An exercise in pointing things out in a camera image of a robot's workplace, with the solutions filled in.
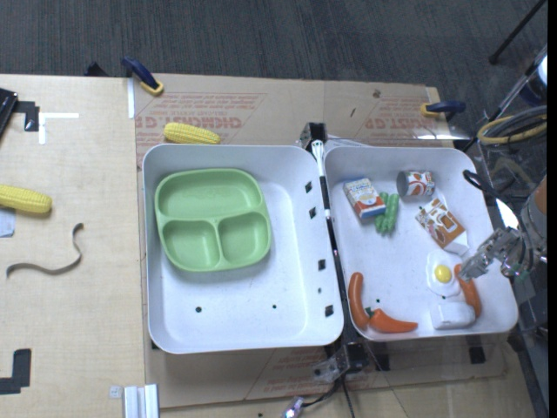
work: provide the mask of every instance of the small carton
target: small carton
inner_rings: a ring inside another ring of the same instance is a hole
[[[370,179],[362,178],[344,183],[345,194],[361,219],[367,219],[385,213],[383,202]]]
[[[463,255],[468,250],[466,229],[439,199],[422,207],[416,220],[445,251]]]

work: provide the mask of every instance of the blue clamp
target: blue clamp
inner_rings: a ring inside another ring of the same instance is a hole
[[[437,118],[441,113],[462,113],[466,104],[461,101],[442,101],[437,104],[422,104],[419,108],[422,116]]]
[[[144,90],[148,91],[151,95],[158,96],[163,92],[163,84],[155,79],[151,72],[147,70],[144,65],[137,59],[125,56],[122,59],[122,65],[138,75],[138,77],[141,79],[141,87]]]

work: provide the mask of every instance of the green divided plate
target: green divided plate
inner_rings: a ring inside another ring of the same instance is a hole
[[[255,178],[239,169],[177,172],[155,193],[158,236],[185,271],[253,265],[271,247],[271,221]]]

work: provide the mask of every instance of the green bean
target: green bean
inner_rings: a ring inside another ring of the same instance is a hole
[[[387,192],[382,192],[379,194],[379,197],[383,200],[383,203],[385,203],[386,206],[386,202],[387,200],[389,200],[389,194]],[[383,226],[384,221],[385,221],[384,213],[381,213],[380,215],[375,217],[375,229],[377,230],[378,233],[381,232],[381,227]]]
[[[382,224],[383,232],[391,233],[394,229],[394,224],[397,220],[397,213],[399,211],[399,195],[391,193],[389,200],[386,204],[385,220]]]

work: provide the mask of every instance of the gray carpet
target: gray carpet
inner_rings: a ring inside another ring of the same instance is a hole
[[[547,42],[538,0],[0,0],[0,73],[83,75],[124,55],[152,72],[437,87],[474,133]]]

